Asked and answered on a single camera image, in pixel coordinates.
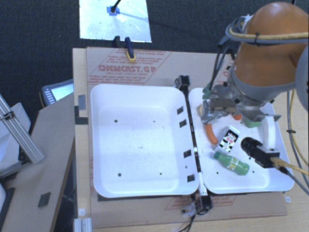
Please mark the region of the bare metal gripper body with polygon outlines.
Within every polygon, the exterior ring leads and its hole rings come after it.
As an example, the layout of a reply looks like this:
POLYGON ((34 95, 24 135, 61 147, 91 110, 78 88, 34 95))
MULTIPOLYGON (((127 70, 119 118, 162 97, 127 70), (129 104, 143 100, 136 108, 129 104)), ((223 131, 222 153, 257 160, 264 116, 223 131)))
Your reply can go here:
POLYGON ((246 96, 233 85, 216 85, 208 99, 210 111, 222 111, 227 115, 241 115, 247 120, 263 120, 260 101, 246 96))

